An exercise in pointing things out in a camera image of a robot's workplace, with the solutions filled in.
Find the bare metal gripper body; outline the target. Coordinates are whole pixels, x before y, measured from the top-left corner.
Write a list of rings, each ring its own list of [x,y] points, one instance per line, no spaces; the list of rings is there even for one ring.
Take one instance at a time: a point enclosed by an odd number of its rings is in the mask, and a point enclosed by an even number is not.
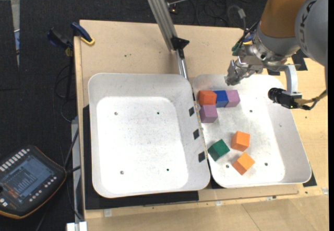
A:
[[[237,42],[235,56],[236,73],[261,73],[264,68],[271,72],[279,72],[287,61],[288,52],[281,48],[276,51],[270,50],[261,42]]]

